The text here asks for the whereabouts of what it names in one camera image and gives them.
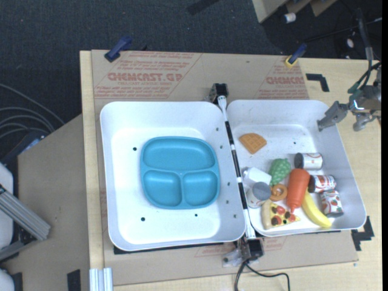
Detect white can with strawberry print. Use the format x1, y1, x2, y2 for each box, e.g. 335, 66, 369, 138
318, 189, 344, 218

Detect orange toy waffle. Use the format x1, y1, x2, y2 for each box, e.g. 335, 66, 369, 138
238, 133, 268, 155

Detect yellow banana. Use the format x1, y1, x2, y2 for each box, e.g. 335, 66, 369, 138
301, 189, 333, 229

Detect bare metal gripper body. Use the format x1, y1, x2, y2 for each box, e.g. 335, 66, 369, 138
348, 85, 383, 113

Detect toy pizza slice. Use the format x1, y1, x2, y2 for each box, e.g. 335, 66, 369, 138
261, 199, 301, 231

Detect white can with red print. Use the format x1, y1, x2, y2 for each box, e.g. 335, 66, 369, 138
293, 152, 324, 172

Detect green toy grapes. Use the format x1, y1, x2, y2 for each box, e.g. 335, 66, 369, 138
267, 158, 292, 187

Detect blue divided plate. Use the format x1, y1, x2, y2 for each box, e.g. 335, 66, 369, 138
139, 136, 221, 210

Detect orange toy pretzel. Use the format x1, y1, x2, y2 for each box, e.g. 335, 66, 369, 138
269, 183, 289, 202

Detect thin black and white rod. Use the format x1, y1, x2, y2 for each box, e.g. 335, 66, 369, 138
217, 95, 257, 239

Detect white plastic tray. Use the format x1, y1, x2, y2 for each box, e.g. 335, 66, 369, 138
99, 101, 247, 252
226, 99, 367, 238

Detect black block with thin wires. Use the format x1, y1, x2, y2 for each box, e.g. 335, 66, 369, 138
208, 82, 229, 103
239, 238, 265, 261

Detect white can with grey lid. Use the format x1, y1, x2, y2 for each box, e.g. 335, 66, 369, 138
246, 181, 272, 209

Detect orange toy carrot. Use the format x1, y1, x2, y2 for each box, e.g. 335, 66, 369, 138
286, 168, 312, 215

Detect red and white striped can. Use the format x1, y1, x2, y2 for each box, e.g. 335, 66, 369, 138
308, 174, 337, 194

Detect brown cardboard board red print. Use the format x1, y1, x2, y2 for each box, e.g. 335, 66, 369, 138
90, 49, 360, 286

